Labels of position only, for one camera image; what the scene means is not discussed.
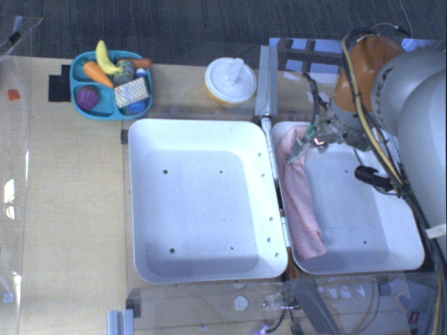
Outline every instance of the blue tray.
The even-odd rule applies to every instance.
[[[114,61],[116,58],[120,57],[128,57],[134,59],[142,58],[139,54],[119,50],[109,50],[109,57],[111,61]],[[89,77],[85,75],[84,71],[82,70],[82,66],[80,64],[80,60],[83,58],[96,61],[96,53],[95,51],[91,51],[80,54],[73,60],[70,67],[71,100],[73,101],[73,105],[75,106],[76,110],[80,114],[90,119],[120,120],[120,119],[140,118],[143,117],[149,111],[149,109],[152,106],[152,101],[154,99],[154,94],[152,92],[153,91],[152,77],[149,69],[146,69],[147,86],[149,87],[149,98],[146,98],[144,100],[146,107],[140,113],[126,115],[126,108],[123,109],[118,108],[112,88],[106,87],[101,83],[92,81]],[[89,111],[82,110],[80,106],[76,103],[76,92],[79,89],[86,86],[94,87],[99,95],[99,103]]]

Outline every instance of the lid handle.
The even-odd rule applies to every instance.
[[[228,81],[230,86],[235,85],[243,65],[244,65],[243,59],[235,59],[235,61],[231,65],[230,70],[226,76],[226,80]]]

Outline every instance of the carrot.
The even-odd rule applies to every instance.
[[[104,73],[102,68],[93,61],[81,61],[82,70],[93,81],[104,84],[107,87],[113,88],[113,83],[109,77]]]
[[[150,59],[131,59],[127,57],[118,57],[115,59],[115,63],[122,59],[132,62],[135,68],[151,68],[152,66],[152,61]]]

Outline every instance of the pink cloth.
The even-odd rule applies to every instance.
[[[302,156],[291,164],[286,163],[286,155],[290,153],[296,138],[304,137],[305,133],[305,126],[293,127],[281,138],[276,152],[293,250],[295,256],[301,260],[325,253],[321,241],[321,229],[314,216],[312,195],[304,170],[305,157]]]

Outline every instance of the yellow banana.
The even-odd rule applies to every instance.
[[[98,45],[96,45],[96,61],[101,69],[108,75],[114,75],[123,71],[122,67],[117,67],[111,62],[107,46],[103,40],[100,40]]]

